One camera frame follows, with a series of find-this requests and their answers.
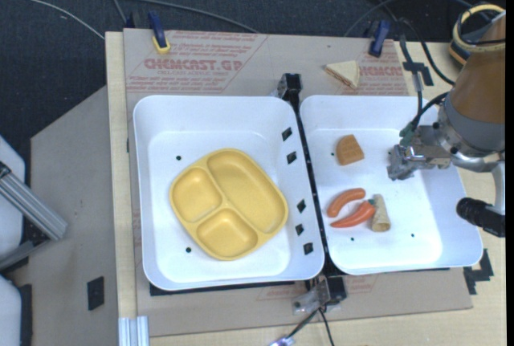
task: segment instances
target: divided plate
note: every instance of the divided plate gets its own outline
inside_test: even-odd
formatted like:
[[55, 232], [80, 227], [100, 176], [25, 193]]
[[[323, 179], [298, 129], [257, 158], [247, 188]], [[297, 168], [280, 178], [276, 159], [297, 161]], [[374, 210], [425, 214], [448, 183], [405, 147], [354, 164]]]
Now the divided plate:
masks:
[[169, 200], [202, 249], [235, 260], [259, 249], [288, 219], [288, 203], [246, 153], [221, 149], [178, 175]]

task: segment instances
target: red toy vegetable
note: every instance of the red toy vegetable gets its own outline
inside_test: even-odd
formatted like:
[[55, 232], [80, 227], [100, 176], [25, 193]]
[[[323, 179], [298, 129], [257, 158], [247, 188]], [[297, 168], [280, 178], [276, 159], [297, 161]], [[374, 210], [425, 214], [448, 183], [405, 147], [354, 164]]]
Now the red toy vegetable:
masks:
[[335, 218], [344, 205], [357, 199], [363, 199], [366, 195], [365, 190], [362, 188], [349, 189], [338, 195], [327, 208], [327, 216]]
[[332, 222], [332, 227], [351, 227], [367, 221], [375, 213], [375, 207], [369, 203], [369, 201], [363, 201], [357, 210], [347, 216], [346, 218], [339, 219], [338, 221]]

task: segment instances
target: metal bracket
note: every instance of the metal bracket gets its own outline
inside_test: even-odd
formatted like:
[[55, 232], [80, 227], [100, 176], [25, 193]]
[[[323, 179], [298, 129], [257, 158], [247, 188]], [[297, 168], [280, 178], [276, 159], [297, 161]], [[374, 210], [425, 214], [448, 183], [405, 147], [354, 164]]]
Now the metal bracket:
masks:
[[310, 291], [297, 296], [292, 300], [292, 314], [300, 315], [304, 313], [312, 313], [324, 306], [329, 300], [330, 290], [328, 289], [328, 282], [326, 280], [322, 280]]
[[[311, 186], [312, 200], [314, 201], [314, 209], [316, 211], [316, 218], [317, 218], [318, 227], [320, 230], [321, 241], [323, 243], [323, 248], [324, 248], [324, 252], [325, 252], [323, 275], [326, 276], [327, 279], [334, 278], [334, 280], [332, 280], [331, 282], [332, 282], [332, 286], [335, 290], [333, 290], [333, 291], [330, 290], [330, 288], [329, 288], [330, 282], [328, 282], [327, 280], [325, 280], [323, 283], [318, 283], [318, 285], [322, 284], [322, 285], [326, 285], [326, 287], [327, 287], [328, 298], [325, 301], [325, 303], [330, 301], [332, 304], [335, 304], [335, 303], [339, 303], [341, 300], [344, 300], [346, 298], [345, 283], [343, 282], [342, 279], [335, 279], [335, 278], [340, 277], [342, 272], [337, 269], [337, 267], [333, 264], [333, 261], [330, 259], [329, 255], [328, 255], [328, 242], [327, 242], [327, 237], [326, 237], [326, 234], [324, 231], [323, 215], [321, 213], [320, 201], [318, 199], [316, 180], [314, 178], [314, 169], [312, 168], [311, 156], [310, 156], [310, 152], [308, 150], [307, 137], [305, 136], [305, 131], [304, 131], [304, 124], [303, 124], [303, 122], [301, 120], [301, 116], [300, 116], [300, 92], [302, 89], [303, 89], [303, 84], [302, 84], [302, 80], [301, 80], [301, 75], [292, 74], [292, 73], [284, 73], [282, 75], [282, 77], [280, 78], [279, 84], [277, 86], [277, 92], [278, 92], [279, 97], [282, 100], [289, 102], [289, 104], [292, 106], [293, 111], [295, 112], [295, 115], [296, 115], [296, 123], [298, 124], [298, 130], [299, 130], [300, 139], [302, 142], [302, 149], [304, 150], [305, 164], [307, 166], [308, 178], [309, 178], [309, 183]], [[324, 293], [323, 287], [318, 287], [316, 290], [321, 290]], [[303, 299], [302, 296], [300, 296], [300, 299], [293, 300], [293, 305], [294, 305], [295, 301], [300, 301], [300, 305], [298, 307], [299, 310], [296, 311], [296, 313], [303, 312], [300, 309], [302, 308], [302, 302], [304, 302], [305, 300], [306, 299]]]
[[470, 295], [476, 295], [476, 282], [488, 282], [491, 280], [491, 276], [494, 276], [487, 249], [483, 250], [483, 255], [479, 264], [480, 269], [478, 270], [473, 270], [471, 267], [463, 268], [464, 278], [466, 279], [467, 289], [469, 290]]
[[[66, 221], [41, 201], [41, 199], [20, 181], [12, 173], [10, 168], [1, 161], [0, 195], [13, 207], [18, 209], [26, 219], [51, 240], [58, 241], [64, 237], [67, 229]], [[24, 242], [4, 258], [0, 258], [0, 271], [25, 258], [30, 252], [36, 247], [40, 247], [43, 243], [44, 242], [41, 242], [35, 245], [30, 241]]]
[[120, 317], [118, 319], [118, 345], [149, 346], [148, 316], [138, 316], [136, 319]]

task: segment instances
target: cardboard sheet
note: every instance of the cardboard sheet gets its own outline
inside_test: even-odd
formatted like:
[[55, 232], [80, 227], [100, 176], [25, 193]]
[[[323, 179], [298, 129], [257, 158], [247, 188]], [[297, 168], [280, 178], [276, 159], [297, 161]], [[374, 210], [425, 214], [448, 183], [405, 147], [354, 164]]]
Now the cardboard sheet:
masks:
[[[166, 35], [172, 50], [158, 55], [151, 40], [152, 31], [124, 31], [137, 314], [149, 317], [151, 336], [298, 323], [304, 316], [292, 314], [292, 299], [306, 292], [304, 282], [172, 294], [151, 288], [141, 262], [133, 108], [138, 100], [153, 94], [272, 96], [286, 72], [301, 74], [301, 99], [315, 94], [407, 95], [394, 43], [386, 41], [377, 59], [367, 54], [369, 39], [188, 31], [168, 31]], [[324, 71], [326, 64], [350, 60], [358, 62], [361, 72], [357, 90]], [[471, 307], [460, 268], [347, 275], [345, 286], [348, 298], [331, 310], [327, 319]]]

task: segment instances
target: wooden table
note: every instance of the wooden table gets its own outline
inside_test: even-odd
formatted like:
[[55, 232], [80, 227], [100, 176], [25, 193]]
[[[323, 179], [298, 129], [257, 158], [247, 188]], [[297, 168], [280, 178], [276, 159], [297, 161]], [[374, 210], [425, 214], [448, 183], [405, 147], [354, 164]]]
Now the wooden table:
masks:
[[[399, 46], [395, 43], [402, 59]], [[428, 64], [418, 43], [408, 47], [415, 59]], [[452, 79], [459, 69], [447, 55], [447, 45], [431, 43], [429, 48], [435, 62]], [[136, 278], [134, 273], [133, 225], [129, 155], [127, 154], [128, 125], [125, 103], [123, 34], [106, 34], [109, 121], [112, 154], [113, 208], [116, 239], [116, 275], [119, 317], [137, 317]], [[407, 86], [414, 94], [410, 73], [405, 72]], [[449, 89], [433, 73], [435, 86], [426, 87], [427, 99]], [[491, 175], [460, 171], [468, 196], [491, 201], [494, 185]], [[490, 282], [477, 284], [478, 295], [473, 296], [474, 307], [463, 311], [446, 311], [417, 315], [388, 316], [372, 319], [346, 320], [330, 323], [337, 346], [364, 345], [502, 345], [507, 344], [506, 325], [506, 255], [505, 240], [481, 232], [495, 275]], [[151, 338], [151, 345], [267, 345], [287, 335], [291, 326], [257, 328], [228, 332], [211, 332], [184, 336]], [[329, 344], [325, 327], [311, 323], [295, 335], [297, 344]]]

